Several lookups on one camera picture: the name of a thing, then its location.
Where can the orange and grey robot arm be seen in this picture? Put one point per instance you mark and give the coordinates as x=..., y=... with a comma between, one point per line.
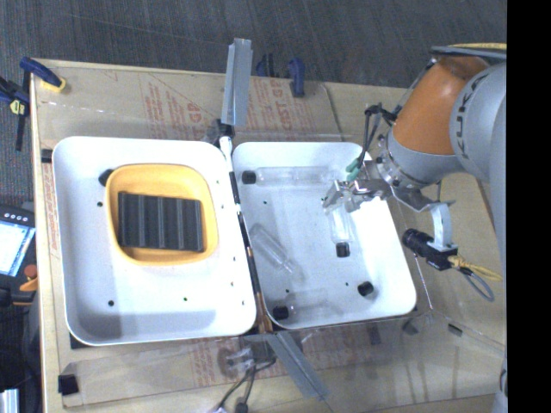
x=430, y=114

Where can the black cylinder on white bracket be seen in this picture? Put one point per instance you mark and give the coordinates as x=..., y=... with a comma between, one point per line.
x=424, y=243

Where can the brown cardboard board red print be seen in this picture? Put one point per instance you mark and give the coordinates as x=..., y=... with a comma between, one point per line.
x=107, y=101

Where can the clear plastic bottle without cap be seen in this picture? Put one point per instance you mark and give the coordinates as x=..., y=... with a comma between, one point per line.
x=273, y=248

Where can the white plastic tray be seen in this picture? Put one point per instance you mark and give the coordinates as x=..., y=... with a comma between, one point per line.
x=150, y=299
x=301, y=213

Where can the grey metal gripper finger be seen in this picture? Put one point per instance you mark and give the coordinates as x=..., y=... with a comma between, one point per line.
x=332, y=195
x=354, y=202

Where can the clear plastic bottle black cap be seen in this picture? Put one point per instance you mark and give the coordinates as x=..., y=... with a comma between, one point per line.
x=292, y=175
x=342, y=230
x=301, y=303

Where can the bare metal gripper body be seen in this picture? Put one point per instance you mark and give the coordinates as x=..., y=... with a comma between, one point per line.
x=379, y=185

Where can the thin black and white rod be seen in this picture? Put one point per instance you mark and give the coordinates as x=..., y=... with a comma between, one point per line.
x=241, y=213

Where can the black ribbed rectangular block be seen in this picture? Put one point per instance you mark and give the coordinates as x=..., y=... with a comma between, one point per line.
x=159, y=222

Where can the yellow plastic bowl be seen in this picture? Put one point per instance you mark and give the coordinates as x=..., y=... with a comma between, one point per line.
x=163, y=179

